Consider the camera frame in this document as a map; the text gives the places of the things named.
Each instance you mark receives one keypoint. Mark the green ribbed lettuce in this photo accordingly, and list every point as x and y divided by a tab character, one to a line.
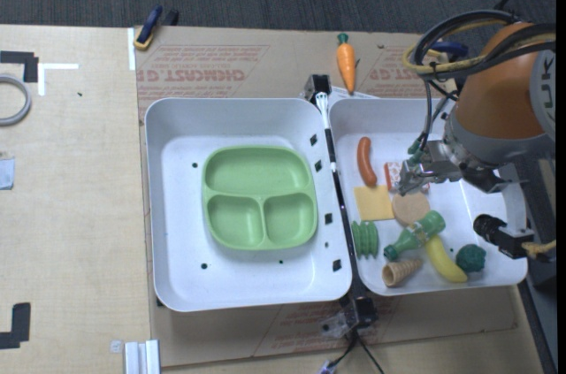
365	239

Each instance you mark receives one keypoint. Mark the green divided plate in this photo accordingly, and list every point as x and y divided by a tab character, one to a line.
258	197

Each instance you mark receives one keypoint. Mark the yellow banana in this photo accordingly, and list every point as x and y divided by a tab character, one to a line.
444	264

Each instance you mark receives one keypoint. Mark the yellow cheese slice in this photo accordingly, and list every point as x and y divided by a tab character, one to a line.
372	203

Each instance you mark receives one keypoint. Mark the thin black and white rod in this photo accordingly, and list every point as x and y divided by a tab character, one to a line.
339	195

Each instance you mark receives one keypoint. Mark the orange sausage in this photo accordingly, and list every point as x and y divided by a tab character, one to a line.
366	162

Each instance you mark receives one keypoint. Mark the orange carrot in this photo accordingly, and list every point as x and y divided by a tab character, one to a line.
346	65

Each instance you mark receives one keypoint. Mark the white plastic tray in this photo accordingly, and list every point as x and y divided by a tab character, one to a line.
460	204
247	275

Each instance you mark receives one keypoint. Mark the brown cardboard board red print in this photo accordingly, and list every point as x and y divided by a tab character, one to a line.
265	63

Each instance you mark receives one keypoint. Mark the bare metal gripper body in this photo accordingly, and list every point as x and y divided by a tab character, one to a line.
438	164

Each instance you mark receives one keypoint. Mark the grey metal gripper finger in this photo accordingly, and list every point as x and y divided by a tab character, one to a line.
402	185
418	185

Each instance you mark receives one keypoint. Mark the tan round biscuit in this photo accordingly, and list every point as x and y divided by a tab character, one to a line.
410	208

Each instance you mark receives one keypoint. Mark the green bottle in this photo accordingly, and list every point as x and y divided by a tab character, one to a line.
418	233

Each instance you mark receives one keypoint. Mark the green broccoli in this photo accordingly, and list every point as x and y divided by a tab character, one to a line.
471	258

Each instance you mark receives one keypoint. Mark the tan ice cream cone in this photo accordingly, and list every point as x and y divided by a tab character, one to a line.
400	272

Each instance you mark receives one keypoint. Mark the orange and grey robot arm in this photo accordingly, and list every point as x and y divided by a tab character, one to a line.
499	107

